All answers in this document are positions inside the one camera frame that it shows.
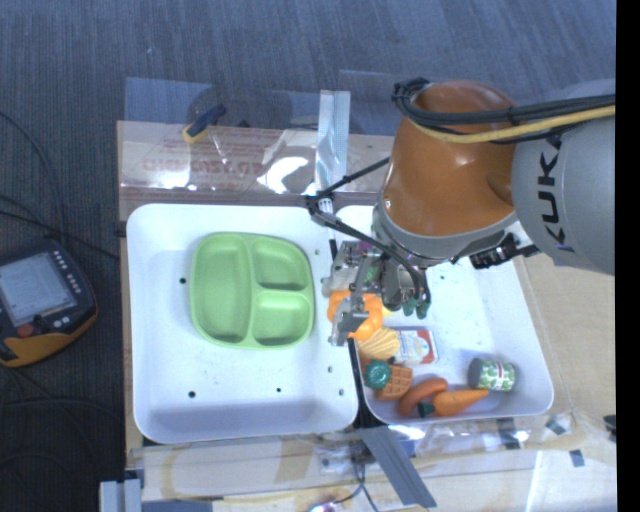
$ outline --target clear plastic sheet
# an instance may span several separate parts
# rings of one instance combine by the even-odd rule
[[[340,77],[340,89],[350,91],[345,171],[350,174],[390,153],[399,121],[388,101],[396,77],[355,71],[345,71]],[[192,144],[186,142],[182,136],[185,126],[219,104],[225,106],[226,113],[207,127],[205,137]],[[320,107],[321,95],[317,92],[221,91],[209,84],[129,80],[126,117],[119,125],[121,220],[148,202],[299,202],[319,185],[316,163]],[[371,200],[380,189],[385,171],[382,168],[344,187],[346,201]],[[605,307],[597,326],[602,346],[573,342],[571,346],[578,347],[573,350],[584,351],[576,361],[586,360],[588,365],[581,367],[577,362],[574,366],[565,353],[571,349],[558,348],[563,337],[580,338],[582,331],[576,324],[584,324],[587,330],[594,327],[586,317],[572,319],[568,326],[564,318],[558,318],[561,311],[572,314],[560,293],[566,292],[575,300],[593,290],[581,287],[580,274],[549,267],[544,256],[530,260],[518,260],[518,270],[553,380],[551,409],[532,417],[451,421],[410,429],[390,426],[442,510],[487,506],[492,510],[580,510],[579,492],[571,498],[578,500],[578,505],[565,503],[563,507],[562,500],[571,499],[563,497],[557,488],[557,467],[569,464],[567,472],[579,467],[579,458],[576,462],[569,454],[583,457],[583,463],[595,467],[602,477],[602,482],[593,486],[598,491],[591,503],[593,508],[616,507],[615,428],[612,434],[605,421],[606,415],[615,418],[615,372],[610,370],[615,351],[613,280],[594,278],[594,289],[604,291],[604,296],[598,297]],[[598,351],[596,357],[585,359],[594,350]],[[599,363],[603,389],[614,391],[603,391],[599,400],[594,400],[580,387],[587,380],[587,375],[580,373],[596,374]],[[357,430],[180,446],[128,442],[127,465],[145,475],[143,492],[149,501],[225,495],[238,500],[233,502],[234,510],[244,510],[245,506],[251,510],[251,494],[269,493],[274,500],[289,499],[282,493],[299,489],[298,496],[303,496],[302,490],[307,493],[306,506],[322,496],[345,496],[355,488],[355,454],[367,465],[378,505],[386,507],[381,509],[400,506],[384,473],[367,458]],[[243,474],[241,465],[253,469],[242,479],[242,485],[234,486],[230,483],[232,472]],[[228,476],[207,476],[213,474]],[[493,488],[485,485],[492,478],[502,483]],[[460,485],[471,486],[473,497],[462,499],[457,491]],[[267,498],[259,495],[263,501],[258,503],[264,506]],[[307,509],[301,508],[300,501],[291,508]]]

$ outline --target green divided plate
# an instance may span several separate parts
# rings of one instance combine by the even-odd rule
[[[290,347],[313,325],[311,267],[304,252],[287,240],[215,233],[193,256],[190,302],[196,329],[213,343]]]

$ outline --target tin can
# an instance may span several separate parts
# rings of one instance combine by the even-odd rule
[[[516,382],[512,363],[474,358],[467,373],[469,387],[491,391],[511,391]]]

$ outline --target gray carpet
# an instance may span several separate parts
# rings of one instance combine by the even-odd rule
[[[5,213],[62,226],[100,314],[54,357],[0,368],[0,510],[97,510],[97,482],[123,478],[111,415],[123,404],[118,120],[179,120],[170,82],[208,85],[274,128],[292,116],[240,100],[288,91],[300,114],[320,89],[348,89],[353,130],[392,135],[396,78],[479,80],[519,103],[614,78],[616,11],[615,0],[3,0],[0,111],[51,173],[0,118],[0,254],[47,234]]]

